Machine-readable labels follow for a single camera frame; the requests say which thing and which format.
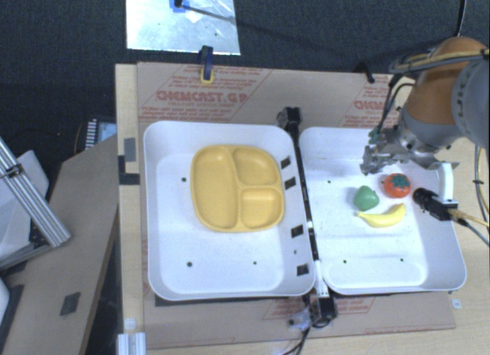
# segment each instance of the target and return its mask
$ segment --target toy banana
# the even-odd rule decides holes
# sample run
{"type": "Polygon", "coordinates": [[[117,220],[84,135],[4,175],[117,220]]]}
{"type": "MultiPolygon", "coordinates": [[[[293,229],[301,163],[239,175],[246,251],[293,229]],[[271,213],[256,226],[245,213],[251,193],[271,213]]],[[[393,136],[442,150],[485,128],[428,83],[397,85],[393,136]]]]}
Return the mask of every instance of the toy banana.
{"type": "Polygon", "coordinates": [[[389,227],[400,222],[406,213],[405,204],[398,204],[386,213],[359,212],[358,217],[364,219],[371,227],[389,227]]]}

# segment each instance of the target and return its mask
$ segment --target tomato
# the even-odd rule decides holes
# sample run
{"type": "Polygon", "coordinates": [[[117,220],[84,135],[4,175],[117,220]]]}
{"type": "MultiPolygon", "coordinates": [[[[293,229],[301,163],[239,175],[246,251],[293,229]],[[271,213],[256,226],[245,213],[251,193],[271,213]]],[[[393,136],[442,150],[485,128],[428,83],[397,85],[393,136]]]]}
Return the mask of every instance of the tomato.
{"type": "Polygon", "coordinates": [[[410,193],[410,180],[405,174],[390,174],[384,180],[384,190],[390,197],[405,197],[410,193]]]}

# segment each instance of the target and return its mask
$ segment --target wooden table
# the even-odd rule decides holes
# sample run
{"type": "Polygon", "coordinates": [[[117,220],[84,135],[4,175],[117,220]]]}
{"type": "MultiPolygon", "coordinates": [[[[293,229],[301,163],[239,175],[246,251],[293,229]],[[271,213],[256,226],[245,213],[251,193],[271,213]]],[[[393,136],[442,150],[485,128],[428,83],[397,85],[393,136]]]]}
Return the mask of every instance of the wooden table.
{"type": "Polygon", "coordinates": [[[116,238],[117,181],[115,137],[63,163],[50,206],[72,237],[5,278],[24,288],[3,354],[85,354],[116,238]]]}
{"type": "MultiPolygon", "coordinates": [[[[136,92],[137,68],[135,65],[116,66],[116,101],[119,155],[124,155],[125,140],[138,136],[138,100],[136,92]]],[[[473,145],[465,140],[457,141],[442,159],[461,161],[456,169],[455,196],[459,208],[473,214],[479,212],[472,183],[473,145]]],[[[126,173],[139,173],[139,160],[125,163],[126,173]]],[[[488,171],[482,175],[488,180],[488,171]]],[[[121,251],[122,251],[122,313],[125,333],[144,330],[142,303],[142,246],[139,185],[122,185],[119,188],[121,251]]],[[[465,285],[451,294],[460,300],[461,308],[454,310],[457,328],[444,331],[423,331],[400,334],[376,334],[356,337],[333,337],[307,340],[304,354],[392,354],[392,353],[488,353],[490,336],[490,291],[488,283],[488,247],[469,230],[456,228],[464,255],[468,278],[465,285]]],[[[273,354],[283,353],[295,342],[273,341],[255,344],[232,344],[205,347],[186,347],[166,350],[149,350],[151,355],[170,354],[273,354]]]]}

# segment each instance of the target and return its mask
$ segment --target white tray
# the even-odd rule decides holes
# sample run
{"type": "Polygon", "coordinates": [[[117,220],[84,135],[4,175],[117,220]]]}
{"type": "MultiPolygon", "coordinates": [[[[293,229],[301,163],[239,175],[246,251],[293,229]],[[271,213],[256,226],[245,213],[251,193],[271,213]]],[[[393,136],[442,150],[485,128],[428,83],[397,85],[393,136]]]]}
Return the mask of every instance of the white tray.
{"type": "Polygon", "coordinates": [[[157,295],[179,301],[294,296],[311,289],[315,270],[295,151],[282,129],[163,121],[147,128],[143,144],[149,281],[157,295]],[[192,158],[203,147],[222,144],[261,148],[279,168],[289,157],[291,164],[281,176],[283,181],[296,178],[296,186],[285,190],[279,224],[252,233],[220,233],[196,217],[189,182],[192,158]],[[292,237],[297,226],[303,234],[292,237]]]}
{"type": "Polygon", "coordinates": [[[411,194],[384,195],[381,181],[404,173],[418,187],[438,193],[436,171],[416,164],[394,164],[380,174],[360,169],[368,130],[310,128],[300,137],[322,275],[328,286],[345,295],[453,290],[466,280],[466,268],[451,222],[423,213],[411,194]],[[353,204],[361,185],[377,191],[380,204],[368,212],[383,213],[404,202],[407,215],[384,229],[368,226],[353,204]]]}

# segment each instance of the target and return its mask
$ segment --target yellow plate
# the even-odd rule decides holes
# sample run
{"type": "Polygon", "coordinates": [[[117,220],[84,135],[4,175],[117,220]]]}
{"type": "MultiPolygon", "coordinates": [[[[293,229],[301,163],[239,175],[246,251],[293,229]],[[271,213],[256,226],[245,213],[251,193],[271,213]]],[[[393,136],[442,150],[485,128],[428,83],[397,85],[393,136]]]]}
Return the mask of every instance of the yellow plate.
{"type": "Polygon", "coordinates": [[[284,193],[273,157],[245,145],[210,145],[192,159],[191,193],[199,220],[228,233],[268,229],[283,218],[284,193]]]}

